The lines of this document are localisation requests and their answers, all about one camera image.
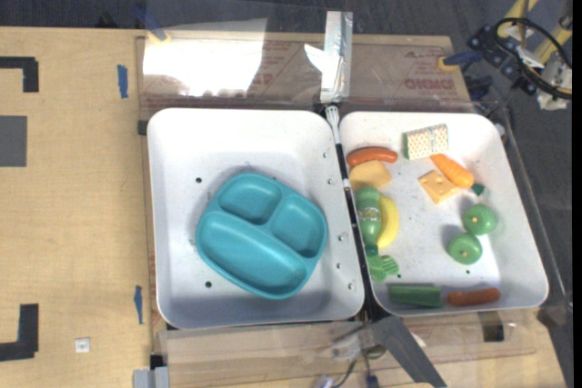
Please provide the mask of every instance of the toy food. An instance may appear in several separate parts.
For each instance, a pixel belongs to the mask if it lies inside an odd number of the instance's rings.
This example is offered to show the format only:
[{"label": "toy food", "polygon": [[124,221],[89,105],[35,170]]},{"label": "toy food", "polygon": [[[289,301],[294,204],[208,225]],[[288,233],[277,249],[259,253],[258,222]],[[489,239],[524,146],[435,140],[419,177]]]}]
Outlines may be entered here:
[{"label": "toy food", "polygon": [[382,266],[387,275],[398,275],[398,272],[400,272],[398,262],[389,255],[382,256]]},{"label": "toy food", "polygon": [[380,218],[382,220],[382,230],[380,231],[376,244],[378,245],[378,249],[384,249],[396,239],[400,226],[400,217],[396,203],[385,195],[380,195]]},{"label": "toy food", "polygon": [[416,160],[439,154],[448,149],[448,129],[446,124],[436,124],[427,128],[408,131],[403,134],[404,156]]},{"label": "toy food", "polygon": [[426,193],[435,202],[440,204],[453,194],[458,192],[458,188],[448,181],[437,170],[433,170],[418,178],[418,182],[424,188]]},{"label": "toy food", "polygon": [[487,234],[497,226],[497,218],[489,207],[476,204],[465,210],[463,225],[472,234]]},{"label": "toy food", "polygon": [[364,186],[356,193],[357,224],[365,245],[373,245],[382,229],[380,218],[380,192],[372,186]]},{"label": "toy food", "polygon": [[440,288],[437,286],[417,286],[393,284],[388,290],[390,300],[395,303],[417,304],[426,307],[441,307]]},{"label": "toy food", "polygon": [[366,262],[370,276],[375,282],[383,282],[387,276],[396,275],[399,271],[398,264],[389,255],[368,256]]},{"label": "toy food", "polygon": [[448,243],[447,251],[457,262],[471,265],[481,258],[483,247],[474,234],[461,233]]},{"label": "toy food", "polygon": [[386,149],[385,147],[365,147],[363,149],[356,149],[346,158],[349,166],[356,166],[371,160],[379,160],[381,162],[393,164],[397,159],[398,154],[390,149]]},{"label": "toy food", "polygon": [[392,175],[379,160],[371,160],[356,165],[349,172],[349,182],[355,191],[359,191],[364,186],[373,186],[381,189],[392,181]]},{"label": "toy food", "polygon": [[447,300],[452,305],[479,305],[494,303],[501,297],[501,292],[497,288],[482,288],[473,291],[452,291],[448,294]]},{"label": "toy food", "polygon": [[481,195],[482,193],[485,192],[485,186],[478,183],[473,184],[471,186],[471,189],[473,190],[473,193],[475,193],[476,195]]},{"label": "toy food", "polygon": [[430,156],[430,159],[448,180],[458,187],[470,188],[475,183],[475,178],[471,172],[446,155],[434,154]]},{"label": "toy food", "polygon": [[365,244],[364,245],[364,252],[366,253],[366,257],[372,257],[373,255],[378,255],[378,246],[375,244]]}]

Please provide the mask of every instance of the plastic toy fruit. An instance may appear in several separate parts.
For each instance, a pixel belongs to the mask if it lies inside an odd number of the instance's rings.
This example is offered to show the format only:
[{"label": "plastic toy fruit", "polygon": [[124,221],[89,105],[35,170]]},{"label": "plastic toy fruit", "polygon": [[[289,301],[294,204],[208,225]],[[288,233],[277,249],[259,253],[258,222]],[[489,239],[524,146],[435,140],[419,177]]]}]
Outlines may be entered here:
[{"label": "plastic toy fruit", "polygon": [[474,234],[461,233],[449,242],[447,251],[457,262],[471,265],[481,258],[483,247]]},{"label": "plastic toy fruit", "polygon": [[377,238],[378,249],[384,249],[396,239],[400,226],[400,217],[396,203],[388,196],[380,196],[380,218],[382,219],[382,231]]},{"label": "plastic toy fruit", "polygon": [[497,218],[489,207],[476,204],[463,214],[463,225],[472,234],[487,234],[497,226]]}]

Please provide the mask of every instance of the white sticker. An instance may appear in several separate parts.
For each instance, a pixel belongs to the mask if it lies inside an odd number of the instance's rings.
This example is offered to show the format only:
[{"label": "white sticker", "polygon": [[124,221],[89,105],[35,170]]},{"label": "white sticker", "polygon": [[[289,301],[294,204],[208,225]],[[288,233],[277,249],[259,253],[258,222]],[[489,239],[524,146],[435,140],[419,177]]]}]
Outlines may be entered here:
[{"label": "white sticker", "polygon": [[88,353],[91,351],[91,339],[90,338],[76,338],[75,339],[75,352],[76,353]]}]

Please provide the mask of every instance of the toy cucumber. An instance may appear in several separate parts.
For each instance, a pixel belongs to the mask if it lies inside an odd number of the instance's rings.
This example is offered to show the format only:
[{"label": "toy cucumber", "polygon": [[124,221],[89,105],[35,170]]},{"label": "toy cucumber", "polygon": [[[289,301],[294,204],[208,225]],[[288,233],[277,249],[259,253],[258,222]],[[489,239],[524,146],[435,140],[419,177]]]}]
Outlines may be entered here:
[{"label": "toy cucumber", "polygon": [[440,288],[437,286],[416,286],[393,284],[390,286],[390,300],[395,303],[424,305],[425,307],[442,307]]}]

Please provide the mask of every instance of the toy green apple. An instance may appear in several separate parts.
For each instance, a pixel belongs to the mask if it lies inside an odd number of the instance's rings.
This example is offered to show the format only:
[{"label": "toy green apple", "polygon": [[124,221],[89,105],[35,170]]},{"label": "toy green apple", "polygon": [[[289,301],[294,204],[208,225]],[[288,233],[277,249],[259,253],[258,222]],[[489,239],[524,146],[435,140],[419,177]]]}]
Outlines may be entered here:
[{"label": "toy green apple", "polygon": [[447,251],[457,262],[471,265],[481,258],[483,246],[474,234],[461,233],[448,243]]},{"label": "toy green apple", "polygon": [[497,218],[486,205],[476,204],[469,207],[463,214],[463,225],[469,233],[491,233],[497,226]]}]

